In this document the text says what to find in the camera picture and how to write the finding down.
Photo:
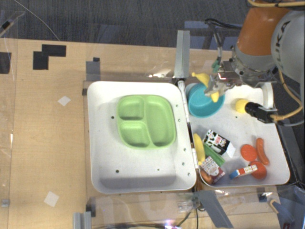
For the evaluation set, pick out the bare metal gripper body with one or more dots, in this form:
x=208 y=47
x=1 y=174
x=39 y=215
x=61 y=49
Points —
x=230 y=74

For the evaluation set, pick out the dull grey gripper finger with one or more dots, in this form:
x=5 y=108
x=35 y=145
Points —
x=221 y=87
x=209 y=87

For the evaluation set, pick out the yellow banana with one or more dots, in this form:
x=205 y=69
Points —
x=202 y=78
x=199 y=148

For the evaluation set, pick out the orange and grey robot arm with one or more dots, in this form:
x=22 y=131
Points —
x=259 y=32

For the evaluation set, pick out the teal bowl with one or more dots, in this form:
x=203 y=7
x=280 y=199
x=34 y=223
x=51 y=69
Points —
x=202 y=106

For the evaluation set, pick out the yellow lemon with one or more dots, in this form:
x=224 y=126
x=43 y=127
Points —
x=240 y=106

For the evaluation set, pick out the white plastic tray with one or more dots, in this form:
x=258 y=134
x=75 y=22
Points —
x=143 y=170
x=240 y=128

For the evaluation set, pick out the cow print carton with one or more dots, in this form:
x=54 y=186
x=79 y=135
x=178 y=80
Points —
x=215 y=141

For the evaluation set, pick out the green divided plate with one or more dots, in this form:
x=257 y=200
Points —
x=159 y=118

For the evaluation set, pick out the green pea pod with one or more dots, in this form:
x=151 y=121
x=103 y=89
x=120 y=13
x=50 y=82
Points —
x=215 y=156

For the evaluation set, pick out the orange disc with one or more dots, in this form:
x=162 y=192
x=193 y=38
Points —
x=248 y=152
x=261 y=173

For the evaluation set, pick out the orange sausage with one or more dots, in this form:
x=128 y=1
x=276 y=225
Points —
x=262 y=151

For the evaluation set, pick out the colourful printed carton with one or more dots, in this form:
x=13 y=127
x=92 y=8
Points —
x=212 y=167

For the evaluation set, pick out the red white blue box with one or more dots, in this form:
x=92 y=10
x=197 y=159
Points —
x=243 y=171

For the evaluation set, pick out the brown sausage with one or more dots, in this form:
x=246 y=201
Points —
x=205 y=176

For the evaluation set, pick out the black cylinder on white bracket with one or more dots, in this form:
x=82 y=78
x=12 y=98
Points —
x=258 y=112

